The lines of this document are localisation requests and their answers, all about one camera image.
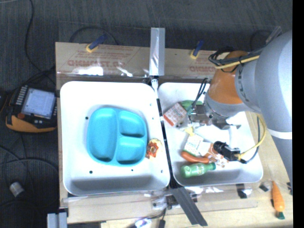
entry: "screen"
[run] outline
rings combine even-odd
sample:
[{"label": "screen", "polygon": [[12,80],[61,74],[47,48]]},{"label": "screen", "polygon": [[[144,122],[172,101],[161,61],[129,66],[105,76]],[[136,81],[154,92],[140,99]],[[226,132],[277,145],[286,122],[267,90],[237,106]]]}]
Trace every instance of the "screen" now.
[{"label": "screen", "polygon": [[21,113],[50,119],[55,99],[55,94],[52,92],[29,88]]}]

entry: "green bottle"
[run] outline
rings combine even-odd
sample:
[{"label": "green bottle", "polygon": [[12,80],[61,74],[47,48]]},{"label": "green bottle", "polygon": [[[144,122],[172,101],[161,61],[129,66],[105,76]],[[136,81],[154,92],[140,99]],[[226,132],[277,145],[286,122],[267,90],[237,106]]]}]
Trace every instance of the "green bottle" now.
[{"label": "green bottle", "polygon": [[215,163],[211,162],[208,164],[195,163],[191,165],[183,165],[180,168],[180,174],[184,178],[200,176],[205,174],[207,171],[215,170]]}]

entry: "blue tray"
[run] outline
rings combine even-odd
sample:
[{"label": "blue tray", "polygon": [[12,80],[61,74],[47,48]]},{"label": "blue tray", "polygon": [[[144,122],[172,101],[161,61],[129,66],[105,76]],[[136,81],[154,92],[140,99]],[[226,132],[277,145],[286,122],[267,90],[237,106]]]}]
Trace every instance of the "blue tray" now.
[{"label": "blue tray", "polygon": [[90,117],[87,151],[102,164],[132,166],[144,159],[147,138],[146,123],[139,115],[118,108],[100,108]]}]

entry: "toy carrot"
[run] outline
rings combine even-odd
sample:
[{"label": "toy carrot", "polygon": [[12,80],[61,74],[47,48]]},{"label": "toy carrot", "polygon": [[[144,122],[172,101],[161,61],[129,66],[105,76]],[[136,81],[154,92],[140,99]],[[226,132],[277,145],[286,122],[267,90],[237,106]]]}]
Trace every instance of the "toy carrot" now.
[{"label": "toy carrot", "polygon": [[278,219],[285,219],[283,211],[285,209],[285,202],[280,192],[279,187],[272,181],[272,199],[274,201],[274,208],[276,210],[276,216]]}]

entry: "orange sausage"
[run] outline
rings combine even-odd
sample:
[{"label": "orange sausage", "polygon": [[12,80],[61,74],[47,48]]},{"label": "orange sausage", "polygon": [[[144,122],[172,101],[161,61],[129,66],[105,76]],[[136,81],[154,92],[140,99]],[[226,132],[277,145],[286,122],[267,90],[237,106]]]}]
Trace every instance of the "orange sausage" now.
[{"label": "orange sausage", "polygon": [[274,201],[275,210],[283,212],[285,209],[285,202],[277,184],[272,181],[272,199]]},{"label": "orange sausage", "polygon": [[193,156],[192,154],[189,154],[186,151],[182,151],[180,155],[182,158],[184,158],[185,160],[187,160],[189,162],[201,162],[204,164],[209,163],[209,159],[207,157],[196,157],[196,156]]}]

